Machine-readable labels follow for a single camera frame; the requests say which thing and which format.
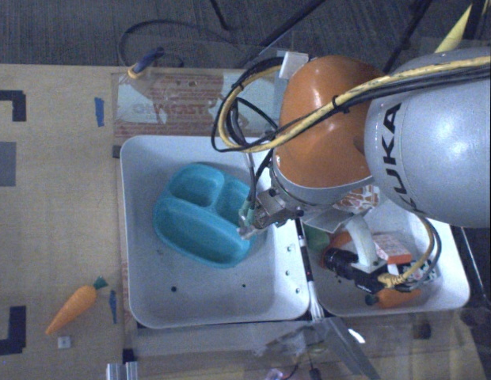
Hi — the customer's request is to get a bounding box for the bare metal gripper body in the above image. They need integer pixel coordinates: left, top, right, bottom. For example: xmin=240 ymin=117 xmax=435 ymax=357
xmin=252 ymin=189 xmax=305 ymax=230

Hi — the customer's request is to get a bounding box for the blue divided plate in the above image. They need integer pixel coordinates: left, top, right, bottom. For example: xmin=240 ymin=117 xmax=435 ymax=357
xmin=152 ymin=161 xmax=267 ymax=270

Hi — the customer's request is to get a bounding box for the green round toy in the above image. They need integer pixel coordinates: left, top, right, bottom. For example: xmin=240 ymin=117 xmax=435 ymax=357
xmin=304 ymin=225 xmax=330 ymax=253

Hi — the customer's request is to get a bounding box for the white plastic tray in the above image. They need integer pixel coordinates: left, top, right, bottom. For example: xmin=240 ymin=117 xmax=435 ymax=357
xmin=303 ymin=196 xmax=471 ymax=318
xmin=119 ymin=135 xmax=311 ymax=329

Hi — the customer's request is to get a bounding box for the orange round toy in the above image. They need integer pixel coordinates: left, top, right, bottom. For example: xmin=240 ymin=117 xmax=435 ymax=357
xmin=327 ymin=230 xmax=352 ymax=250

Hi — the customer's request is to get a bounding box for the orange and white carton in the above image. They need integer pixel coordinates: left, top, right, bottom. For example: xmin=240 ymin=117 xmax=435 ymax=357
xmin=372 ymin=231 xmax=413 ymax=265

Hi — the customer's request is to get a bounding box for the orange carrot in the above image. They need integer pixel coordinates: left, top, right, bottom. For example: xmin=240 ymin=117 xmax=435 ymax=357
xmin=364 ymin=287 xmax=423 ymax=310
xmin=44 ymin=275 xmax=109 ymax=336

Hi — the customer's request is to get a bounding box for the black and white patterned packet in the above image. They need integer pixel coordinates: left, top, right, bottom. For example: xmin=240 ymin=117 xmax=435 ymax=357
xmin=387 ymin=258 xmax=441 ymax=285

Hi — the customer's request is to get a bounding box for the black cylinder on white bracket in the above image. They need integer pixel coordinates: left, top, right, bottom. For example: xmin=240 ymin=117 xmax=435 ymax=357
xmin=322 ymin=215 xmax=391 ymax=295

